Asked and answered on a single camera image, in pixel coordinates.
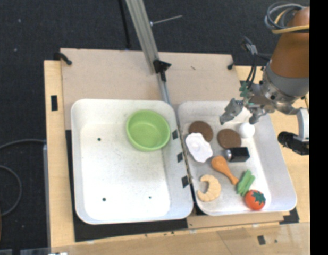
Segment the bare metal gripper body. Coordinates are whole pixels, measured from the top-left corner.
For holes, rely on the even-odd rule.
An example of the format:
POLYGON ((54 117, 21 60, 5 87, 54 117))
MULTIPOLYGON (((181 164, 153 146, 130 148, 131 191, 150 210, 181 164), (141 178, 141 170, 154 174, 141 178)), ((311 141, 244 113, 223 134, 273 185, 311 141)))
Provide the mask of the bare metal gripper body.
POLYGON ((289 96, 279 90, 273 84, 268 82, 261 82, 260 84, 253 84, 243 103, 247 109, 262 110, 268 113, 279 111, 283 114, 297 114, 299 108, 293 107, 293 103, 299 97, 289 96))

